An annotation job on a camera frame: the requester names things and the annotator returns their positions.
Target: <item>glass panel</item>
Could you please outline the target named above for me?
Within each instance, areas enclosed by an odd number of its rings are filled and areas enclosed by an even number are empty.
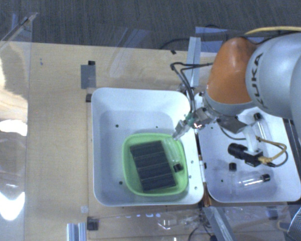
[[[25,173],[32,21],[0,41],[0,240],[24,240]]]

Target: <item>green tray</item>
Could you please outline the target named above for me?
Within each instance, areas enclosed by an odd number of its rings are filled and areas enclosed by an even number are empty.
[[[162,141],[162,145],[170,163],[176,186],[144,192],[142,190],[135,162],[133,160],[129,147],[132,145],[138,145],[152,141]],[[175,172],[173,170],[173,164],[171,163],[172,159],[179,161],[179,163],[183,166],[182,171]],[[129,136],[125,139],[122,145],[122,164],[126,185],[129,190],[136,195],[153,197],[177,195],[182,193],[186,189],[188,184],[187,165],[183,146],[180,141],[173,140],[171,135],[159,133],[141,133]]]

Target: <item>dark rectangular item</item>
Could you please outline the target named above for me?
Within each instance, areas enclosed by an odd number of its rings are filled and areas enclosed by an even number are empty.
[[[176,186],[161,141],[130,147],[143,191]]]

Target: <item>dark floor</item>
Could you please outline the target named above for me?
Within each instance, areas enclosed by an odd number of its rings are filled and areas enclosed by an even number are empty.
[[[207,24],[301,26],[301,0],[0,0],[0,38],[29,12],[39,13],[34,42],[154,49]]]

